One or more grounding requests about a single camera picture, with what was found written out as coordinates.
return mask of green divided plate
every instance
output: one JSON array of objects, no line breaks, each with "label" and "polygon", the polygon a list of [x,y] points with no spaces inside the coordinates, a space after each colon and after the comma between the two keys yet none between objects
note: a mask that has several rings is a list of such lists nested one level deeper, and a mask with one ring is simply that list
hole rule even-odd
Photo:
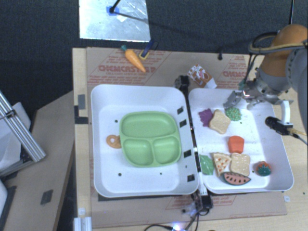
[{"label": "green divided plate", "polygon": [[137,167],[167,166],[181,156],[178,126],[164,112],[125,115],[120,122],[120,139],[125,158]]}]

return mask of metal sheet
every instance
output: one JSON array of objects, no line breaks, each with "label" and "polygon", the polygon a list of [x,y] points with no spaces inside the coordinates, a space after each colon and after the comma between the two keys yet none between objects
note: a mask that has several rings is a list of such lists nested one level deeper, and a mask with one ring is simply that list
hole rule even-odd
[{"label": "metal sheet", "polygon": [[79,0],[80,38],[150,41],[145,0],[121,0],[115,11],[123,15],[108,13],[108,7],[115,2],[116,0]]}]

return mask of white plastic tub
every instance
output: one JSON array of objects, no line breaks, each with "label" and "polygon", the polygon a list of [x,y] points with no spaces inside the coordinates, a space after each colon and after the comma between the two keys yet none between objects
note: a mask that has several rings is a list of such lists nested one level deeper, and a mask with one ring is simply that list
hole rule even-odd
[{"label": "white plastic tub", "polygon": [[[105,197],[176,195],[191,194],[197,189],[198,173],[186,103],[178,89],[99,85],[91,93],[91,109],[94,186],[99,194]],[[176,163],[135,167],[125,159],[121,149],[113,149],[106,143],[108,135],[119,135],[124,115],[139,111],[165,112],[175,119],[182,148]]]},{"label": "white plastic tub", "polygon": [[[243,153],[251,158],[249,175],[251,181],[242,186],[233,186],[222,181],[214,172],[214,175],[203,175],[205,186],[218,194],[285,191],[292,188],[294,178],[282,137],[265,125],[268,116],[275,116],[269,103],[260,103],[247,110],[246,101],[241,100],[236,107],[240,109],[242,119],[232,121],[223,135],[203,127],[198,113],[208,108],[212,112],[216,109],[224,112],[223,103],[227,101],[231,92],[222,89],[193,89],[190,92],[189,102],[198,152],[210,158],[215,152],[230,154],[229,137],[241,136],[245,140]],[[260,161],[266,161],[271,165],[272,173],[269,176],[261,177],[255,172],[256,165]]]}]

